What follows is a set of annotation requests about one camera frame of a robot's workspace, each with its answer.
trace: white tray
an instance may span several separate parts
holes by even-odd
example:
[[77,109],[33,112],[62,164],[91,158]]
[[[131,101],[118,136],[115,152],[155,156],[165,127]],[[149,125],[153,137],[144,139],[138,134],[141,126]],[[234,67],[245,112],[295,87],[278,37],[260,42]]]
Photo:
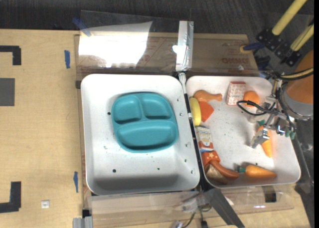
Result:
[[270,180],[249,179],[241,174],[236,180],[219,188],[261,186],[275,184],[293,184],[299,180],[301,171],[290,138],[279,136],[271,132],[273,140],[273,156],[265,155],[261,145],[255,149],[250,147],[252,137],[258,129],[258,123],[250,123],[249,115],[242,112],[236,105],[227,105],[226,97],[229,82],[244,81],[247,90],[254,90],[260,96],[261,104],[265,97],[271,94],[272,86],[269,81],[261,77],[237,76],[193,76],[186,83],[188,96],[191,97],[198,90],[206,90],[211,94],[221,93],[221,102],[209,101],[214,108],[211,117],[201,126],[211,131],[214,149],[219,155],[221,164],[229,169],[245,163],[258,164],[258,166],[275,171],[277,177]]
[[[179,131],[169,148],[131,153],[117,143],[111,115],[114,101],[133,92],[155,92],[171,104]],[[98,195],[187,191],[199,183],[199,168],[183,90],[166,75],[91,74],[81,83],[86,180]]]

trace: wooden table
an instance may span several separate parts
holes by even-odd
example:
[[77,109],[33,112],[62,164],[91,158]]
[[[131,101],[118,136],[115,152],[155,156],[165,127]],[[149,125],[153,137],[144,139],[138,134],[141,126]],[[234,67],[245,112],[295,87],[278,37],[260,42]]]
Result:
[[[78,31],[0,29],[0,45],[18,45],[22,64],[0,52],[0,78],[15,78],[14,106],[0,106],[0,203],[10,183],[21,181],[21,208],[0,214],[0,227],[72,227],[82,216],[83,190],[75,43]],[[70,52],[70,68],[65,53]],[[73,180],[78,174],[78,192]],[[41,201],[49,200],[49,208]],[[246,227],[310,227],[301,198],[292,191],[291,210],[243,214]],[[207,219],[225,226],[220,217]],[[171,222],[133,226],[170,227]],[[190,228],[200,227],[194,220]]]

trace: yellow pole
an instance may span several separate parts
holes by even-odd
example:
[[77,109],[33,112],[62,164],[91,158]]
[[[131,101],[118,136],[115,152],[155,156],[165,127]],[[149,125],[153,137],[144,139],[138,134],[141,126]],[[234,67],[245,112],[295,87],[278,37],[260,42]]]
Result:
[[284,15],[277,22],[277,24],[273,27],[272,33],[274,35],[280,35],[280,33],[285,29],[285,27],[293,19],[293,17],[305,4],[306,1],[307,0],[294,0],[294,2],[290,5],[288,10],[284,13]]
[[290,45],[290,49],[298,51],[304,44],[313,36],[315,31],[315,24],[309,25]]

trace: gray square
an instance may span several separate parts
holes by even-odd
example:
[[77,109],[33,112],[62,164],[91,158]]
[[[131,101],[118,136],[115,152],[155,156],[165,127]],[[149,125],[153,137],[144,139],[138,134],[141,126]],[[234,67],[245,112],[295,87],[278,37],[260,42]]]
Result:
[[0,106],[14,106],[14,78],[0,78]]

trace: teal plate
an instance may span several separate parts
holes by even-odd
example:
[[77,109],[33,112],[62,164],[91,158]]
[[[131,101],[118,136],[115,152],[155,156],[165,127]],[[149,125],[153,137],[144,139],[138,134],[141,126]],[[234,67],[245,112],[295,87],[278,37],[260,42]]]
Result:
[[129,152],[163,150],[178,138],[178,127],[169,102],[157,93],[141,92],[119,97],[112,105],[116,139]]

